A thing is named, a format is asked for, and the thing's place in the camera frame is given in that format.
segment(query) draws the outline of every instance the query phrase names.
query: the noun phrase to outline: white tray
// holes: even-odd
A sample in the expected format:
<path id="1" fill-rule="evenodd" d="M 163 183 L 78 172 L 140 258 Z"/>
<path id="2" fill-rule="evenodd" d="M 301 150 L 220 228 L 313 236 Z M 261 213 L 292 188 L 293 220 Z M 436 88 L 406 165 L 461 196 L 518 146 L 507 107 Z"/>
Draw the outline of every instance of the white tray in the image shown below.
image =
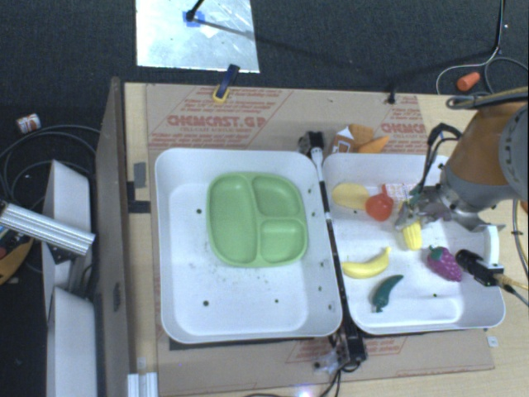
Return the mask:
<path id="1" fill-rule="evenodd" d="M 213 253 L 207 236 L 208 185 L 228 172 L 282 175 L 299 189 L 308 247 L 284 266 L 242 268 Z M 160 239 L 161 319 L 184 343 L 324 337 L 342 319 L 317 172 L 285 151 L 170 149 L 155 163 Z"/>
<path id="2" fill-rule="evenodd" d="M 437 162 L 446 161 L 438 157 Z M 435 163 L 427 184 L 435 184 L 440 171 Z M 446 246 L 452 254 L 460 249 L 477 254 L 498 245 L 498 231 L 468 232 L 455 222 L 437 221 L 422 230 L 423 248 L 409 251 L 402 233 L 393 229 L 397 210 L 385 222 L 377 222 L 364 211 L 335 205 L 331 191 L 343 182 L 364 185 L 371 195 L 382 184 L 416 184 L 422 176 L 424 156 L 335 154 L 324 164 L 324 176 L 341 261 L 367 261 L 391 246 L 388 269 L 374 278 L 356 280 L 344 276 L 351 317 L 372 334 L 426 332 L 446 329 L 488 328 L 502 322 L 505 306 L 498 287 L 486 288 L 463 274 L 460 283 L 433 273 L 426 264 L 428 246 Z M 389 305 L 375 313 L 370 302 L 374 288 L 391 275 L 402 274 L 389 296 Z"/>

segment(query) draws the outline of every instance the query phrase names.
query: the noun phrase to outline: blue tape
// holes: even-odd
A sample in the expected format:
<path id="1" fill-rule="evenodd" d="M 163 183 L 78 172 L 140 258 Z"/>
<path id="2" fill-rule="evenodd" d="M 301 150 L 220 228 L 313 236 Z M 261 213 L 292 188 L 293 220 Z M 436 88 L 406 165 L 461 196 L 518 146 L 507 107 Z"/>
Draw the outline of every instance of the blue tape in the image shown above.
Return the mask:
<path id="1" fill-rule="evenodd" d="M 186 14 L 187 14 L 186 11 L 182 12 L 182 18 L 183 18 L 183 22 L 185 23 L 185 25 L 188 26 L 189 28 L 199 28 L 200 24 L 194 21 L 189 22 L 185 17 Z M 195 13 L 195 19 L 198 19 L 199 21 L 202 21 L 202 22 L 206 21 L 205 15 L 200 11 L 197 11 Z"/>

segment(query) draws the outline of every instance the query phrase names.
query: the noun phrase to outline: orange carrot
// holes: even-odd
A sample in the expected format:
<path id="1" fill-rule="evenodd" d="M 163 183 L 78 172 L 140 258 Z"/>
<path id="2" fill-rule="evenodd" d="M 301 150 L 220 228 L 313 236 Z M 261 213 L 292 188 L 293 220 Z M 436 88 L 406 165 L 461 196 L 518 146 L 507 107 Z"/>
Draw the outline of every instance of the orange carrot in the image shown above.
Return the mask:
<path id="1" fill-rule="evenodd" d="M 457 86 L 457 89 L 459 89 L 459 91 L 469 91 L 478 83 L 480 79 L 481 75 L 479 75 L 479 72 L 471 72 L 470 74 L 459 78 L 455 85 Z"/>
<path id="2" fill-rule="evenodd" d="M 368 141 L 358 148 L 359 153 L 380 153 L 388 144 L 389 136 L 380 136 L 374 140 Z"/>

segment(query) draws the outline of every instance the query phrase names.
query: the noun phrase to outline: small can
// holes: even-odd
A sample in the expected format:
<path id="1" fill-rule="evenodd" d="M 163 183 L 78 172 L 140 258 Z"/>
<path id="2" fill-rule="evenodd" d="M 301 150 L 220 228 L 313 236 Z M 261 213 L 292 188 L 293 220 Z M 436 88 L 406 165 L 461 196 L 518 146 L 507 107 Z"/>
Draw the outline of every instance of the small can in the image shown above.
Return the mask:
<path id="1" fill-rule="evenodd" d="M 22 134 L 27 134 L 28 132 L 41 129 L 41 119 L 39 115 L 32 113 L 31 115 L 17 119 L 17 127 Z"/>

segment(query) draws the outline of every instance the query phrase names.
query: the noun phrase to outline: yellow corn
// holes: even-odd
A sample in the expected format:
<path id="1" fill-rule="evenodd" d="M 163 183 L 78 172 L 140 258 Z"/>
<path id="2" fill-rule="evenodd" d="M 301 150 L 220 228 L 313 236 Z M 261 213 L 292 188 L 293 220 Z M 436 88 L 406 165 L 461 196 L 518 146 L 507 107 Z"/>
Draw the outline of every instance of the yellow corn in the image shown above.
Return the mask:
<path id="1" fill-rule="evenodd" d="M 404 241 L 410 250 L 419 250 L 422 247 L 421 221 L 416 220 L 403 229 Z"/>

